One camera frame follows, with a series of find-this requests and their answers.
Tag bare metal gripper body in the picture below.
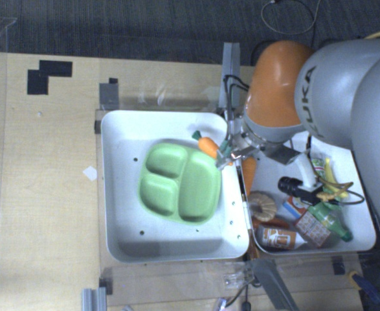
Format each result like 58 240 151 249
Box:
225 130 267 160

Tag orange carrot with green top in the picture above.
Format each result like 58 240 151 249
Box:
191 130 234 167

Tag orange tapered toy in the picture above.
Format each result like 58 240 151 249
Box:
241 156 258 198

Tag green divided plate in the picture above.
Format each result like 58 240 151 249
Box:
138 142 223 225

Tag thin black and white rod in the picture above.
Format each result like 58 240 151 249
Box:
234 160 259 259

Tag green and white packet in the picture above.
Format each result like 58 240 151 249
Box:
310 156 328 178

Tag white carton with red print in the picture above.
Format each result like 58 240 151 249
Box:
282 196 309 220

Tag red-brown sausage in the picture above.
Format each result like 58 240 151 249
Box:
252 217 290 230

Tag yellow banana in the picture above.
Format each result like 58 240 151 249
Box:
321 157 350 201

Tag orange and white carton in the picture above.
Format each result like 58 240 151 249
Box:
256 224 308 252

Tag white plastic tray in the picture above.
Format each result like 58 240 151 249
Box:
236 130 377 256
100 109 251 264

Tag brown patterned carton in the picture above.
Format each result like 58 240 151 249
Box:
294 210 333 249

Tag green bottle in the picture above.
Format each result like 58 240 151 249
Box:
307 202 354 243

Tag black cylinder on white bracket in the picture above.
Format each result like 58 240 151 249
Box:
277 152 324 206

